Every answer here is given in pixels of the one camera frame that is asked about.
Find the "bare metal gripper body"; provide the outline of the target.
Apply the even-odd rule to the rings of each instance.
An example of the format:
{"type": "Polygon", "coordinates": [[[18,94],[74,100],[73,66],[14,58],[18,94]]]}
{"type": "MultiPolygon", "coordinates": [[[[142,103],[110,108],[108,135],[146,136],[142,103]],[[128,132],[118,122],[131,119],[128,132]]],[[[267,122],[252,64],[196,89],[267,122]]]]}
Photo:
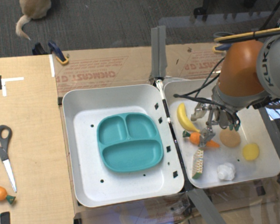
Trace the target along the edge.
{"type": "Polygon", "coordinates": [[[221,129],[240,127],[240,119],[236,112],[232,112],[223,105],[209,104],[204,107],[208,112],[206,128],[212,130],[213,125],[218,125],[221,129]]]}

